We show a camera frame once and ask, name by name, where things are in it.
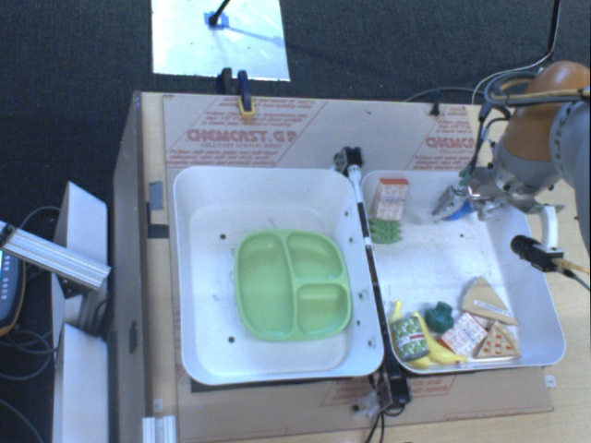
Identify green broccoli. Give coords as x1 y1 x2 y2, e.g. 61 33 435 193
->
423 300 455 334

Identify green and white can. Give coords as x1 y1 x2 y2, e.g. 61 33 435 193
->
389 315 431 363

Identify small blue block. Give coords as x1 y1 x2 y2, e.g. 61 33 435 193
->
446 199 476 222

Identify orange pizza slice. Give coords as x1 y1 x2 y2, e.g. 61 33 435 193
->
475 320 522 360

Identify thin black and white rod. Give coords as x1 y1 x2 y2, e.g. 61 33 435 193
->
347 163 404 387

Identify tan bread wedge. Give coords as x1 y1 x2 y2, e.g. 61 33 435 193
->
462 275 519 327

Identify green divided plate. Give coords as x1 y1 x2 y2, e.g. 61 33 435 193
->
233 229 354 341

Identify green pea pods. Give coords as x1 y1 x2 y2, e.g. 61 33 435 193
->
367 217 404 245

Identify brown cardboard board, red print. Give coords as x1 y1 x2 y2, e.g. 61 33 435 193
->
162 93 555 425

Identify orange and white carton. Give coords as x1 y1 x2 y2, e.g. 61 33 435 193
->
371 177 411 222

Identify orange and white packet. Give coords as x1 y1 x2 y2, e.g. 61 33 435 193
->
440 311 490 357

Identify black block with thin wires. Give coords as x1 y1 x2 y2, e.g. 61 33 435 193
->
377 370 412 409
333 146 365 175

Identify white plastic tray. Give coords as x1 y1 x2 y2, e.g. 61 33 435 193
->
360 169 567 376
172 164 386 386

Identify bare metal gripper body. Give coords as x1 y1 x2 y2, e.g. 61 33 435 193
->
466 165 551 214

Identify yellow banana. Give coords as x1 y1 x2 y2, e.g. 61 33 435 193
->
390 300 469 371

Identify black cylinder on white bracket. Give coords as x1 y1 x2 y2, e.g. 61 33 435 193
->
510 202 566 273

